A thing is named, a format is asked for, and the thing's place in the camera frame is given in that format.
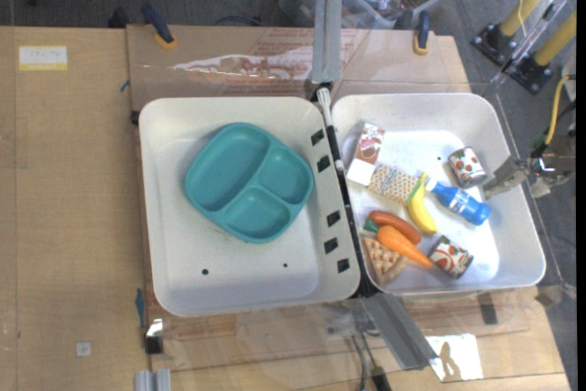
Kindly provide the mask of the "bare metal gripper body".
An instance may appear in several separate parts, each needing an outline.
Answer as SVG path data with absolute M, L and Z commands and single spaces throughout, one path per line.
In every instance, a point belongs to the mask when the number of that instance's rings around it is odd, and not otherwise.
M 541 136 L 532 142 L 530 173 L 543 179 L 562 179 L 576 169 L 575 135 L 553 136 L 547 144 Z

